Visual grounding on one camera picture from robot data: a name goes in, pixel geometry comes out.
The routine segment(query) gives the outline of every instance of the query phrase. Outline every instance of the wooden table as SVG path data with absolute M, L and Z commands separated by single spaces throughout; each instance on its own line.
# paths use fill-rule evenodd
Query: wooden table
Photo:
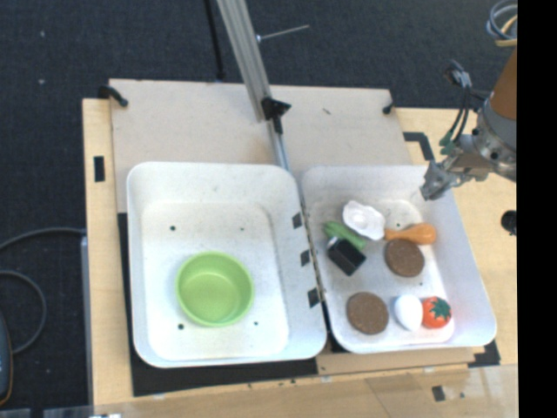
M 355 354 L 331 354 L 325 350 L 318 358 L 319 365 L 326 370 L 318 376 L 194 389 L 157 395 L 155 398 L 134 397 L 116 224 L 111 104 L 114 103 L 106 99 L 83 101 L 93 404 L 126 403 L 126 410 L 134 414 L 141 410 L 152 412 L 153 407 L 159 407 L 164 408 L 166 416 L 170 412 L 180 416 L 179 411 L 184 405 L 187 405 L 190 414 L 198 412 L 195 416 L 209 416 L 211 411 L 214 413 L 222 408 L 228 408 L 229 416 L 283 416 L 283 412 L 288 415 L 288 410 L 299 411 L 300 408 L 304 416 L 311 416 L 315 410 L 319 411 L 316 416 L 336 416 L 336 410 L 344 410 L 344 415 L 348 413 L 350 416 L 358 416 L 359 413 L 369 415 L 372 411 L 378 413 L 380 409 L 387 409 L 389 391 L 404 391 L 407 394 L 407 391 L 416 388 L 421 391 L 428 383 L 437 382 L 438 378 L 432 377 L 432 371 L 435 376 L 450 372 L 456 377 L 453 381 L 460 382 L 459 385 L 463 379 L 466 382 L 475 379 L 477 385 L 485 387 L 489 376 L 493 376 L 514 393 L 518 370 L 516 238 L 502 229 L 500 218 L 506 210 L 516 208 L 516 187 L 492 175 L 486 182 L 469 183 L 453 193 L 497 318 L 496 342 L 503 370 L 486 369 L 481 376 L 476 376 L 475 372 L 466 368 L 466 363 L 473 360 L 474 353 L 483 351 L 482 348 L 424 352 L 418 367 L 411 354 L 408 359 L 403 354 L 396 358 L 392 354 L 376 355 L 370 359 Z M 424 132 L 436 152 L 436 143 L 453 122 L 456 111 L 397 109 L 391 116 L 398 118 L 402 131 Z M 412 162 L 425 163 L 419 146 L 414 143 L 407 145 Z M 95 181 L 98 178 L 95 162 L 99 157 L 104 160 L 102 184 Z M 378 381 L 386 376 L 394 383 L 391 390 L 385 390 L 387 384 Z M 501 397 L 508 396 L 508 391 L 501 394 Z M 323 409 L 324 403 L 327 404 L 326 410 Z M 400 401 L 392 401 L 389 410 L 397 408 L 398 403 Z

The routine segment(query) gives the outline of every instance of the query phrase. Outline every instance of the brown cookie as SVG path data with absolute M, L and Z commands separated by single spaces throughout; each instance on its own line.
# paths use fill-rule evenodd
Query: brown cookie
M 391 271 L 402 277 L 417 276 L 426 263 L 418 245 L 404 239 L 394 239 L 386 244 L 385 261 Z
M 377 334 L 385 330 L 389 321 L 386 303 L 372 293 L 356 293 L 346 303 L 348 321 L 365 334 Z

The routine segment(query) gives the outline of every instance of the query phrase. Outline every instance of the black bracket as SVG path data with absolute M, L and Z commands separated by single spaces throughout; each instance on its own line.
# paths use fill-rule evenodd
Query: black bracket
M 118 92 L 118 90 L 110 85 L 101 85 L 98 87 L 97 97 L 99 99 L 109 99 L 110 97 L 113 97 L 121 106 L 125 107 L 128 105 L 128 100 L 122 98 L 122 95 Z
M 286 102 L 280 102 L 272 98 L 265 98 L 261 101 L 261 106 L 263 107 L 263 113 L 265 114 L 265 119 L 267 121 L 272 120 L 272 126 L 275 132 L 282 135 L 283 128 L 280 118 L 292 107 Z

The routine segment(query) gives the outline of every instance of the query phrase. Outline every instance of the green vegetable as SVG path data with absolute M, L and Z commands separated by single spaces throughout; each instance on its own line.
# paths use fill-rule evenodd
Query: green vegetable
M 329 239 L 333 237 L 346 239 L 359 251 L 362 251 L 367 245 L 366 239 L 336 221 L 327 221 L 323 230 Z

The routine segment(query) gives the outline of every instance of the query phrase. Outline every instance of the white plastic tray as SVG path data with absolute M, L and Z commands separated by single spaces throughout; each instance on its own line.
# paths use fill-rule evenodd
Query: white plastic tray
M 274 165 L 150 162 L 127 181 L 133 340 L 155 367 L 311 358 L 326 339 L 293 177 Z M 251 272 L 250 312 L 229 327 L 190 321 L 174 294 L 180 264 L 222 251 Z
M 451 192 L 435 201 L 423 200 L 424 166 L 321 166 L 302 178 L 308 226 L 317 254 L 332 333 L 345 349 L 361 354 L 436 347 L 480 347 L 495 336 L 495 318 Z M 371 241 L 364 264 L 344 274 L 326 255 L 326 221 L 342 221 L 342 208 L 351 199 L 373 206 L 386 217 L 386 227 L 404 229 L 428 222 L 437 229 L 432 245 L 421 246 L 426 265 L 417 277 L 394 274 L 385 263 L 384 240 Z M 346 302 L 355 293 L 377 294 L 387 304 L 390 319 L 384 332 L 362 334 L 346 318 Z M 396 320 L 393 302 L 401 294 L 419 298 L 444 297 L 453 320 L 446 327 L 421 327 L 411 332 Z

